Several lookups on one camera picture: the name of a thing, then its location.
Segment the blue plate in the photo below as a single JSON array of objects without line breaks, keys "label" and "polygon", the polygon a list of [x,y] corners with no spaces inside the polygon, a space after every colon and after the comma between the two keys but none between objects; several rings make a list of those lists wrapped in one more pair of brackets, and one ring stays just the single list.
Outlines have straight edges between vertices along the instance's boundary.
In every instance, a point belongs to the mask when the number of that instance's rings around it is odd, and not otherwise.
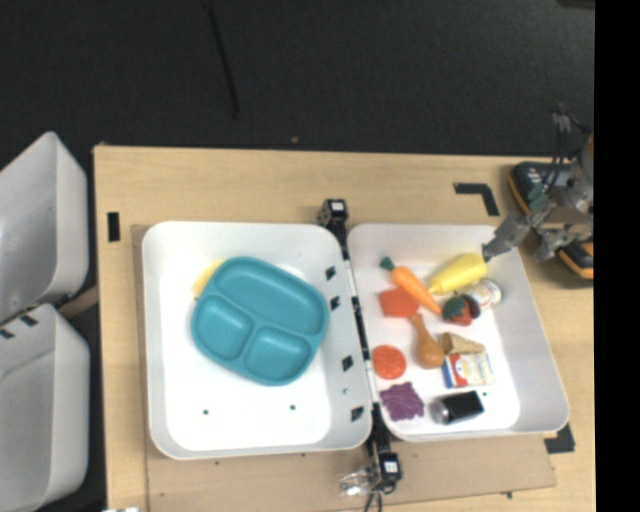
[{"label": "blue plate", "polygon": [[322,342],[329,319],[314,287],[262,260],[225,261],[191,318],[196,346],[219,364],[262,384],[296,380]]}]

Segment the wooden table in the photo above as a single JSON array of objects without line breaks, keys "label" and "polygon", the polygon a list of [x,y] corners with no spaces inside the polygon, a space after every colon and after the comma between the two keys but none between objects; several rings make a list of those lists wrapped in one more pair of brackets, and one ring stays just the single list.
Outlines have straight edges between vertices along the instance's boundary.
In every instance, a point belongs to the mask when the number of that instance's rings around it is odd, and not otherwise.
[{"label": "wooden table", "polygon": [[[265,489],[281,485],[281,493],[288,498],[278,501],[277,493],[273,495],[280,507],[277,510],[362,508],[362,502],[341,501],[337,490],[331,495],[327,489],[333,489],[334,482],[317,482],[317,475],[305,477],[291,472],[285,467],[286,458],[271,461],[282,464],[280,470],[285,473],[293,473],[287,474],[287,479],[278,477],[277,468],[273,470],[275,476],[267,478],[270,468],[263,467],[265,459],[252,457],[229,463],[236,471],[234,481],[207,484],[198,478],[172,477],[171,468],[182,463],[159,457],[155,460],[154,454],[149,454],[137,338],[133,226],[150,226],[163,220],[314,223],[326,198],[347,201],[350,226],[363,222],[497,225],[506,213],[516,210],[505,178],[522,160],[525,158],[97,146],[95,208],[108,506],[140,507],[151,512],[207,510],[206,500],[214,494],[223,504],[220,510],[276,510],[260,508],[266,506],[264,502],[261,505],[259,500],[239,495],[257,492],[261,485]],[[455,183],[488,185],[501,216],[488,215],[480,195],[457,194]],[[554,478],[544,476],[542,467],[543,477],[527,485],[510,482],[508,473],[513,471],[499,467],[501,459],[496,452],[508,451],[512,441],[493,441],[485,450],[490,466],[477,468],[479,475],[488,475],[490,485],[460,484],[454,486],[455,492],[447,493],[444,484],[449,480],[445,479],[456,475],[441,475],[440,483],[431,482],[434,492],[430,499],[435,501],[394,505],[390,498],[385,509],[595,510],[593,286],[557,260],[536,264],[532,258],[536,244],[531,235],[519,250],[566,388],[575,452],[548,458],[545,452],[545,464],[552,468],[549,471]],[[524,437],[526,450],[542,460],[542,436]],[[409,459],[411,450],[400,447]],[[526,450],[518,467],[527,466]],[[322,468],[318,469],[322,479],[326,464],[320,461],[334,459],[310,456],[307,460],[311,462],[305,464]],[[246,475],[246,482],[237,475]],[[510,496],[495,494],[514,490],[510,485],[525,490]],[[412,501],[412,488],[416,486],[407,480],[403,491],[407,500]]]}]

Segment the yellow bottle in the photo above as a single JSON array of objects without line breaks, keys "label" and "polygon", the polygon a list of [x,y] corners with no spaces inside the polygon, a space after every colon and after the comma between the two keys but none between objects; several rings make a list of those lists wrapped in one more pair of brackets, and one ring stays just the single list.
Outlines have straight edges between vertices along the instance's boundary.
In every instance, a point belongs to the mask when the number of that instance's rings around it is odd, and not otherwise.
[{"label": "yellow bottle", "polygon": [[431,278],[429,291],[435,295],[464,288],[487,275],[487,264],[480,254],[465,253]]}]

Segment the toy can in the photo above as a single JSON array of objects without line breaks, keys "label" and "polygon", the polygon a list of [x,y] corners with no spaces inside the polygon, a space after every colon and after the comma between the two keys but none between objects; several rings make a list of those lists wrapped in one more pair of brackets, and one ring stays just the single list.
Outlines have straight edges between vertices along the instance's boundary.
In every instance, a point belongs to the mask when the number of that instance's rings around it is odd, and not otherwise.
[{"label": "toy can", "polygon": [[478,318],[484,311],[502,300],[502,289],[492,279],[485,278],[469,288],[463,297],[469,301],[471,317]]}]

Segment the white plastic box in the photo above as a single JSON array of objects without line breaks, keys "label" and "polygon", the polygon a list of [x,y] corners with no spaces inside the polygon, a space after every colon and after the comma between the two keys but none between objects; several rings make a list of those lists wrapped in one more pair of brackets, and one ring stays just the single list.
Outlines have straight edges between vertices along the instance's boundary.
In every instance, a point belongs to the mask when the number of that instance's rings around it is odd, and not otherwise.
[{"label": "white plastic box", "polygon": [[[165,222],[142,243],[149,426],[156,446],[178,458],[346,449],[365,442],[379,392],[411,381],[429,405],[451,394],[442,372],[420,368],[406,319],[382,315],[378,294],[390,288],[384,256],[426,277],[463,252],[490,240],[490,226],[361,225],[349,234],[351,264],[328,230],[313,225]],[[211,262],[234,256],[263,259],[307,281],[340,307],[305,374],[290,385],[257,384],[200,353],[189,331],[191,286]],[[326,271],[333,269],[327,280]],[[446,324],[422,310],[428,329],[482,341],[495,384],[484,386],[485,413],[442,425],[428,414],[392,421],[389,430],[409,442],[551,432],[566,423],[568,404],[517,251],[489,263],[504,301],[472,326]],[[397,381],[378,378],[364,360],[351,297],[361,305],[368,346],[395,344],[408,361]]]},{"label": "white plastic box", "polygon": [[89,347],[55,307],[88,271],[86,187],[52,132],[0,172],[0,512],[36,510],[86,474]]}]

